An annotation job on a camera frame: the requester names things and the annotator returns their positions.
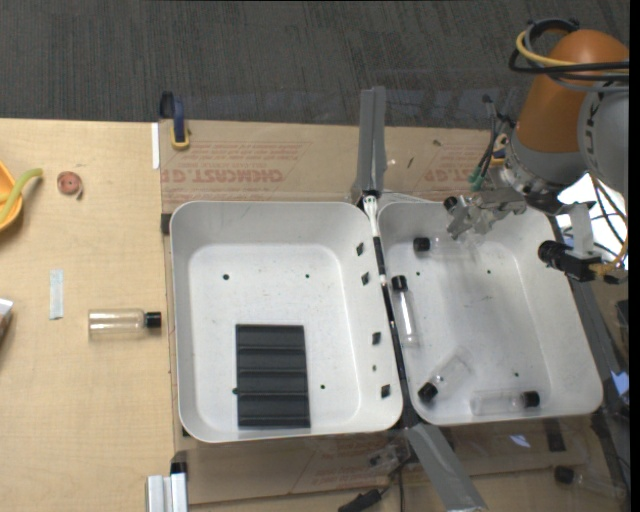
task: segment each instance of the black bottle cap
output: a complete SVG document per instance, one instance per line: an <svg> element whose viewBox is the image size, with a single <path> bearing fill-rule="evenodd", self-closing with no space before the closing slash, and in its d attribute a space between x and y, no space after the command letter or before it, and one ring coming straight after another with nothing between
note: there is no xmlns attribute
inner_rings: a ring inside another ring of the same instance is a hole
<svg viewBox="0 0 640 512"><path fill-rule="evenodd" d="M553 470L553 476L556 479L556 482L570 485L576 477L576 472L567 466L556 466Z"/></svg>
<svg viewBox="0 0 640 512"><path fill-rule="evenodd" d="M407 288L407 278L404 276L395 276L391 278L391 286L396 292L406 292Z"/></svg>
<svg viewBox="0 0 640 512"><path fill-rule="evenodd" d="M431 384L431 382L427 382L418 391L418 396L420 397L420 400L422 400L425 403L431 402L431 400L433 400L433 397L436 396L437 394L438 394L438 388L435 387L433 384Z"/></svg>
<svg viewBox="0 0 640 512"><path fill-rule="evenodd" d="M540 395L537 391L525 391L522 393L524 399L524 407L538 407L540 405Z"/></svg>
<svg viewBox="0 0 640 512"><path fill-rule="evenodd" d="M413 239L413 250L416 252L426 252L431 249L431 240L426 236Z"/></svg>
<svg viewBox="0 0 640 512"><path fill-rule="evenodd" d="M169 470L170 475L175 475L178 473L187 474L187 463L186 462L172 462L171 469Z"/></svg>
<svg viewBox="0 0 640 512"><path fill-rule="evenodd" d="M162 313L154 311L153 313L145 313L145 327L162 327Z"/></svg>
<svg viewBox="0 0 640 512"><path fill-rule="evenodd" d="M442 204L444 205L445 209L449 213L451 213L451 210L453 210L457 206L458 199L456 199L454 196L450 196L450 197L447 197Z"/></svg>

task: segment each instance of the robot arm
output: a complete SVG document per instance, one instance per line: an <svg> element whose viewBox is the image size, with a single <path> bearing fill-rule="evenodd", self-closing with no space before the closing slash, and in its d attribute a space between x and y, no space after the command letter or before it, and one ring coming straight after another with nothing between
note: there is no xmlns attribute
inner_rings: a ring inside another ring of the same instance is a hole
<svg viewBox="0 0 640 512"><path fill-rule="evenodd" d="M543 57L531 45L546 31L565 35ZM582 242L573 250L545 242L539 255L571 277L588 280L611 265L594 266L599 258L590 250L588 208L562 204L558 195L589 170L595 185L602 181L627 200L629 50L607 34L558 19L532 23L516 45L510 68L536 78L509 134L503 167L485 165L471 178L477 194L445 201L453 216L448 231L453 238L471 228L484 234L495 221L527 206L550 216L570 214L576 241ZM517 67L519 55L531 67Z"/></svg>

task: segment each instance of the small round object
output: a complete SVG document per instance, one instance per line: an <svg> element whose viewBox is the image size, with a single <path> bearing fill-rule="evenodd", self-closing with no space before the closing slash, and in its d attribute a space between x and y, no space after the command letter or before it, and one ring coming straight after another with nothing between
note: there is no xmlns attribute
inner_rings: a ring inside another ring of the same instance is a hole
<svg viewBox="0 0 640 512"><path fill-rule="evenodd" d="M538 258L556 270L564 270L561 262L567 249L569 249L569 247L564 244L554 240L547 240L542 242L540 247L538 247Z"/></svg>
<svg viewBox="0 0 640 512"><path fill-rule="evenodd" d="M427 252L431 249L431 240L426 236L413 239L413 250L416 252Z"/></svg>
<svg viewBox="0 0 640 512"><path fill-rule="evenodd" d="M557 466L553 471L553 476L555 477L556 482L571 485L576 476L576 472L566 466Z"/></svg>
<svg viewBox="0 0 640 512"><path fill-rule="evenodd" d="M420 388L418 391L418 396L420 400L425 403L430 403L431 400L438 394L438 388L435 387L431 382L427 382L424 386Z"/></svg>
<svg viewBox="0 0 640 512"><path fill-rule="evenodd" d="M82 191L82 180L75 172L65 171L58 174L58 190L72 196Z"/></svg>
<svg viewBox="0 0 640 512"><path fill-rule="evenodd" d="M408 290L407 278L404 276L395 276L391 278L391 286L396 292L405 292Z"/></svg>
<svg viewBox="0 0 640 512"><path fill-rule="evenodd" d="M457 200L454 196L447 197L447 198L444 200L444 203L443 203L443 204L444 204L445 209L446 209L449 213L451 213L451 210L453 210L453 209L457 206L457 204L458 204L458 200Z"/></svg>
<svg viewBox="0 0 640 512"><path fill-rule="evenodd" d="M162 313L159 311L153 311L146 313L144 317L145 327L157 328L162 327Z"/></svg>
<svg viewBox="0 0 640 512"><path fill-rule="evenodd" d="M522 393L522 398L526 409L529 407L538 407L540 405L540 395L537 391L525 391Z"/></svg>

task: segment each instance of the cardboard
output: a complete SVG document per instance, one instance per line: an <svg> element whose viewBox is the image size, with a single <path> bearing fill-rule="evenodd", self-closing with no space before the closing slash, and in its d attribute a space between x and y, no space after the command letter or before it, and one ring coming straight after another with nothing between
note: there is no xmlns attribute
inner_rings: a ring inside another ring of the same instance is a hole
<svg viewBox="0 0 640 512"><path fill-rule="evenodd" d="M194 200L341 201L356 177L356 126L189 121L190 146L175 150L162 121L163 213ZM488 132L387 128L385 188L432 200L469 190Z"/></svg>
<svg viewBox="0 0 640 512"><path fill-rule="evenodd" d="M357 166L357 127L189 121L191 145L183 151L171 147L169 127L170 121L159 127L163 213L193 200L349 200ZM443 200L468 190L466 176L484 151L488 134L388 128L385 137L385 188ZM177 413L168 237L165 261L174 444L176 460L187 462L190 502L233 503L388 485L387 475L409 453L401 431L216 445L186 434ZM464 426L446 434L465 469L475 476L584 464L593 445L587 418ZM406 473L412 485L428 485L419 464L410 464Z"/></svg>

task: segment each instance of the wooden table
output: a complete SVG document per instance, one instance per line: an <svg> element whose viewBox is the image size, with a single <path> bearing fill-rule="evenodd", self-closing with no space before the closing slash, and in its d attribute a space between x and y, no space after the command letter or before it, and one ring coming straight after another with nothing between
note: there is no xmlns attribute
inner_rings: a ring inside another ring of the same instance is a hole
<svg viewBox="0 0 640 512"><path fill-rule="evenodd" d="M151 126L0 120L0 159L14 177L44 169L24 191L21 219L0 234L0 297L15 302L0 342L0 510L141 512L146 477L166 475L174 455L168 333L89 341L87 312L167 312ZM82 177L80 200L58 192L63 171ZM57 320L49 319L52 269L64 271ZM595 436L588 444L603 466ZM548 470L474 482L492 511L617 510L597 496L558 489ZM193 508L324 511L355 494ZM397 510L397 488L390 494L370 510ZM441 510L429 485L406 494L407 510L424 510L424 503Z"/></svg>

